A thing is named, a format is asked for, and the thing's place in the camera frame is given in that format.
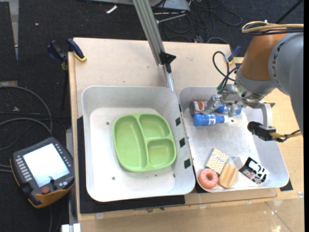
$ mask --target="pink frosted donut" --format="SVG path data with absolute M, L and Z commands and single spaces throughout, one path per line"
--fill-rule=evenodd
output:
M 203 169 L 197 178 L 202 187 L 206 189 L 213 188 L 219 181 L 217 173 L 211 168 Z

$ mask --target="white tray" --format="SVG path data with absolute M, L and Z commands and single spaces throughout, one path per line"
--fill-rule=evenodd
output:
M 249 156 L 268 169 L 270 174 L 261 185 L 255 184 L 238 172 L 233 186 L 229 189 L 225 189 L 220 185 L 212 189 L 201 187 L 209 192 L 223 192 L 285 186 L 289 181 L 289 174 L 278 143 L 275 141 L 263 141 L 252 135 L 247 129 L 250 121 L 263 123 L 263 115 L 260 109 L 246 107 L 242 109 L 240 115 L 229 117 L 228 123 L 214 126 L 194 126 L 193 118 L 189 112 L 189 103 L 191 101 L 208 101 L 211 95 L 215 94 L 217 94 L 215 87 L 188 87 L 179 94 L 196 175 L 205 167 L 214 148 L 226 153 L 229 156 L 227 162 L 234 166 L 233 157 Z
M 96 201 L 109 202 L 156 196 L 184 195 L 195 187 L 195 176 L 176 95 L 167 87 L 91 86 L 82 95 L 86 187 Z M 121 115 L 157 113 L 169 123 L 177 157 L 163 169 L 132 173 L 123 169 L 113 144 L 112 126 Z

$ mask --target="table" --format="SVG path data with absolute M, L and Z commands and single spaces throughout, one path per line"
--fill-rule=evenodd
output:
M 68 56 L 74 164 L 75 172 L 78 173 L 76 120 L 83 115 L 81 99 L 83 90 L 96 85 L 166 87 L 166 82 L 163 69 L 156 65 L 147 41 L 90 38 L 75 38 L 74 41 L 87 55 L 87 61 L 83 63 L 77 61 L 72 52 L 69 52 Z M 222 76 L 213 66 L 212 56 L 216 51 L 229 55 L 229 45 L 164 42 L 164 47 L 167 53 L 176 55 L 171 67 L 177 97 L 185 87 L 216 87 L 222 80 Z M 216 59 L 216 63 L 218 66 L 225 66 L 220 57 Z M 298 129 L 288 96 L 279 90 L 274 90 L 264 101 L 276 103 L 272 111 L 273 125 L 277 128 L 277 132 L 291 133 Z M 287 140 L 280 144 L 280 149 L 293 190 L 281 191 L 279 188 L 265 188 L 222 193 L 192 191 L 185 195 L 185 205 L 152 208 L 151 211 L 136 209 L 104 214 L 81 214 L 79 212 L 79 177 L 76 174 L 74 194 L 77 220 L 82 230 L 87 231 L 87 228 L 91 228 L 91 231 L 101 231 L 100 228 L 104 227 L 105 220 L 101 218 L 129 218 L 150 212 L 159 215 L 168 211 L 185 214 L 186 211 L 192 209 L 199 214 L 200 209 L 204 207 L 230 207 L 232 205 L 242 207 L 248 203 L 259 205 L 259 203 L 269 201 L 298 199 L 304 193 L 303 137 Z

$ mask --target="soda can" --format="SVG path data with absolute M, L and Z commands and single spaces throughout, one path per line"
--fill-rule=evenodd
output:
M 201 114 L 207 107 L 207 101 L 191 101 L 189 104 L 189 111 L 191 116 L 194 114 Z

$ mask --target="black bracket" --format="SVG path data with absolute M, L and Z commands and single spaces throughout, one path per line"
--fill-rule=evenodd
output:
M 172 54 L 169 54 L 169 53 L 161 52 L 159 54 L 159 57 L 160 57 L 160 60 L 161 60 L 162 64 L 166 65 L 166 71 L 168 73 L 171 73 L 172 69 L 170 67 L 170 63 L 173 62 L 173 60 L 176 58 L 176 56 L 172 55 Z

